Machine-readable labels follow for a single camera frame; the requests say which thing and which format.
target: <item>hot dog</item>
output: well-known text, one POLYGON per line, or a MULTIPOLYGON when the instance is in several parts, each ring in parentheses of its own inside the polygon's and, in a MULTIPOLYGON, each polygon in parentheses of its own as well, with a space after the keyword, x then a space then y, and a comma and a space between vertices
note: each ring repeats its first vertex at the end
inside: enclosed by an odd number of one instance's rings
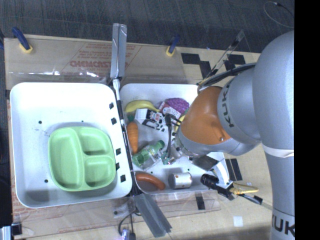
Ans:
POLYGON ((149 182, 155 185, 159 190, 164 190, 166 188, 166 185, 160 179, 148 173, 137 173, 135 178, 137 181, 149 182))

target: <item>white tray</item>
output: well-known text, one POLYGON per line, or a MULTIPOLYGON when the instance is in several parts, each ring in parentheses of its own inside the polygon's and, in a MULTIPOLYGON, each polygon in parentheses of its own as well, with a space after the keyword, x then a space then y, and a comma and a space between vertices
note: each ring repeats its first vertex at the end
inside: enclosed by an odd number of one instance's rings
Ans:
POLYGON ((100 201, 126 196, 132 178, 113 91, 99 83, 32 83, 10 92, 16 195, 30 208, 100 201), (61 127, 91 126, 109 135, 119 169, 106 187, 68 192, 51 178, 48 139, 61 127))
MULTIPOLYGON (((182 98, 191 105, 197 95, 197 85, 193 84, 129 83, 124 85, 120 90, 123 110, 125 110, 125 107, 129 102, 134 100, 148 100, 157 108, 165 99, 182 98)), ((126 113, 124 113, 124 117, 126 122, 128 122, 126 113)), ((161 132, 138 123, 138 132, 139 149, 143 148, 147 144, 154 144, 158 140, 163 140, 165 143, 163 150, 166 150, 169 140, 168 130, 161 132)), ((210 156, 218 160, 224 158, 223 152, 211 153, 210 156)), ((134 164, 133 170, 135 173, 142 172, 142 170, 134 164)), ((208 190, 208 187, 200 182, 201 176, 208 172, 193 165, 186 157, 178 159, 171 165, 163 165, 162 161, 160 161, 155 166, 148 169, 146 173, 149 173, 163 181, 166 187, 164 190, 158 190, 148 182, 138 181, 137 185, 144 193, 157 195, 208 190), (169 187, 168 177, 171 173, 187 172, 191 174, 193 179, 190 188, 171 189, 169 187)))

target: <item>green bottle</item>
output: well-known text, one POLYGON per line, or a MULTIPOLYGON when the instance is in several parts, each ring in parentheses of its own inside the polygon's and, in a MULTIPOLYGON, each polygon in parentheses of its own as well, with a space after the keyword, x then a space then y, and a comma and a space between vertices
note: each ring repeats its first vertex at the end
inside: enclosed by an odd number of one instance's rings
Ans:
POLYGON ((165 143, 162 140, 157 141, 156 144, 147 145, 132 156, 132 162, 141 169, 148 170, 160 161, 164 146, 165 143))

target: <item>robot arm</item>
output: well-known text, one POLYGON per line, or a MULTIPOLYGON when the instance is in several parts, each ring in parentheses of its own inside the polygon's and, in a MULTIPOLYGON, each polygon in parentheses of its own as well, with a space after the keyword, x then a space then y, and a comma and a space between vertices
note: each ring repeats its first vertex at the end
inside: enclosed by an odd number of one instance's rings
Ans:
POLYGON ((179 127, 177 143, 201 163, 210 152, 238 156, 261 143, 273 193, 270 239, 295 239, 294 31, 273 40, 254 68, 223 88, 200 91, 179 127))

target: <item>green divided plate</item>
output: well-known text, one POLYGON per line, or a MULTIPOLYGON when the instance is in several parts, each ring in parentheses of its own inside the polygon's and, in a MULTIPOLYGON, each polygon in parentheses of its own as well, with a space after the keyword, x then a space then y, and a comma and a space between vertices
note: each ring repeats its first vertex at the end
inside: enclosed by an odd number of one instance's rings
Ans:
POLYGON ((49 137, 48 155, 52 179, 65 191, 100 189, 116 176, 111 140, 95 127, 55 130, 49 137))

